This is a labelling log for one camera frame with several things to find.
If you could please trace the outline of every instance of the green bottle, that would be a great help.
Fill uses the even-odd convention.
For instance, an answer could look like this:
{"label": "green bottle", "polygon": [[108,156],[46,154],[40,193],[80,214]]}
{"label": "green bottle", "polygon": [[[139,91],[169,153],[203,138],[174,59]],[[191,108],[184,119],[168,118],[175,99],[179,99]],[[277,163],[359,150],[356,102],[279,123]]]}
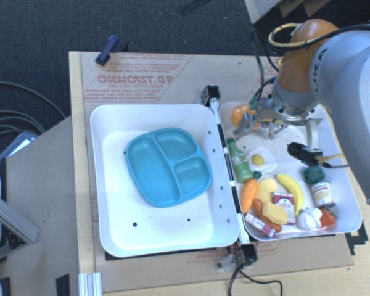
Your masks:
{"label": "green bottle", "polygon": [[226,143],[228,144],[230,160],[236,181],[238,183],[245,183],[253,178],[253,172],[249,168],[248,160],[244,153],[236,147],[234,138],[229,138]]}

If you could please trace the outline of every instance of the tin can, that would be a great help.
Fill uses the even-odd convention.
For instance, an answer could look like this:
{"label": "tin can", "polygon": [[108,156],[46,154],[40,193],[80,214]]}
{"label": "tin can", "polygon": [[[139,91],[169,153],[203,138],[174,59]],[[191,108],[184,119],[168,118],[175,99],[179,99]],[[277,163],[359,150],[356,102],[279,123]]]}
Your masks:
{"label": "tin can", "polygon": [[318,182],[311,186],[315,203],[318,208],[335,206],[334,197],[329,182]]}

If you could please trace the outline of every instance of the yellow banana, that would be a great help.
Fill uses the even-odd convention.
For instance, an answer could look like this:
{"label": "yellow banana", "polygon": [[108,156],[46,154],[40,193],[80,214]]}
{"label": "yellow banana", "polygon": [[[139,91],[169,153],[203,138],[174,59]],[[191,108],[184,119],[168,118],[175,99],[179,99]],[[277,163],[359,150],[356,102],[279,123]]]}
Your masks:
{"label": "yellow banana", "polygon": [[302,208],[304,204],[304,194],[303,190],[298,185],[298,182],[296,182],[293,177],[285,174],[285,173],[279,173],[276,175],[277,180],[294,196],[294,204],[295,204],[295,215],[298,216],[300,213],[300,209]]}

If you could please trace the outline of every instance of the blue bowl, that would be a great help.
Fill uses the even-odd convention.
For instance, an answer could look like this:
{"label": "blue bowl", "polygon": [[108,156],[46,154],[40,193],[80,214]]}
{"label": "blue bowl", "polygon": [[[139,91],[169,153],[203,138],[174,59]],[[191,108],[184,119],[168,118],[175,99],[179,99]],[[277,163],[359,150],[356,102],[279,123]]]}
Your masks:
{"label": "blue bowl", "polygon": [[130,175],[156,207],[170,207],[206,191],[212,181],[203,150],[187,131],[164,128],[134,138],[126,148]]}

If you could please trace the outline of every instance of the toy fried egg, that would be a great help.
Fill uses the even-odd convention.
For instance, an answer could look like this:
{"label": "toy fried egg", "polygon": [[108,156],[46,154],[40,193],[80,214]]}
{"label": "toy fried egg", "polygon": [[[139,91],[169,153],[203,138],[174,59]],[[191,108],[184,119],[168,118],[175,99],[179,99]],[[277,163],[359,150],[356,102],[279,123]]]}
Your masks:
{"label": "toy fried egg", "polygon": [[257,147],[247,154],[249,167],[252,171],[259,171],[263,175],[273,172],[278,165],[270,150],[266,147]]}

